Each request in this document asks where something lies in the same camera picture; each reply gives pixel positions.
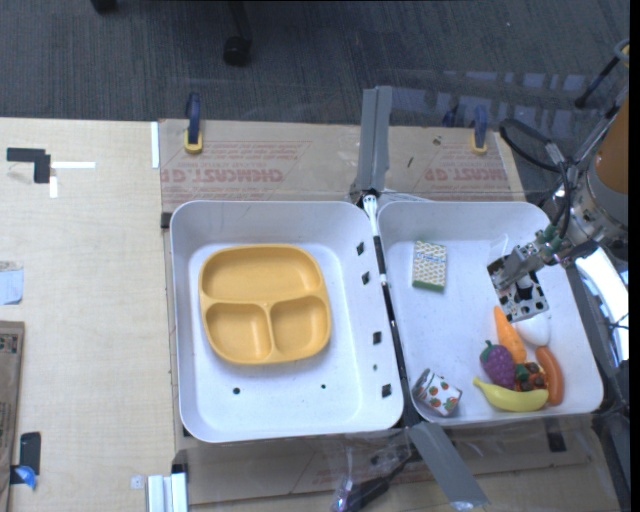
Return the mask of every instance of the white egg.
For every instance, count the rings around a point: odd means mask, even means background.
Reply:
[[[541,347],[551,341],[551,321],[546,313],[515,322],[514,327],[524,341]]]

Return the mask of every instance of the yellow sponge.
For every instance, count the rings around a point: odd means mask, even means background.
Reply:
[[[412,285],[443,291],[446,282],[447,248],[417,241],[413,248]]]

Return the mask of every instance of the wooden table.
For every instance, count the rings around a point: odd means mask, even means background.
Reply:
[[[48,185],[34,184],[32,164],[0,161],[0,260],[22,263],[25,276],[21,303],[0,306],[1,319],[26,324],[16,438],[42,435],[37,487],[12,486],[10,510],[142,511],[136,477],[168,474],[176,449],[150,123],[0,119],[0,140],[45,149],[54,162],[96,163],[57,171],[51,198]],[[599,443],[585,436],[588,463],[496,468],[479,483],[498,508],[614,510]],[[326,510],[329,497],[197,510]],[[435,482],[394,486],[369,510],[425,506],[451,510]]]

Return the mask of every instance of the yellow divided plate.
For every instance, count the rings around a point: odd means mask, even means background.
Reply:
[[[288,244],[230,247],[200,268],[200,311],[215,352],[232,363],[310,357],[329,341],[327,288],[316,260]]]

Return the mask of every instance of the black wheel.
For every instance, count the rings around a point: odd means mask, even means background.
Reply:
[[[91,0],[91,4],[96,11],[107,12],[118,7],[118,0]]]
[[[224,44],[223,58],[231,66],[244,66],[249,62],[251,43],[238,36],[232,36]]]

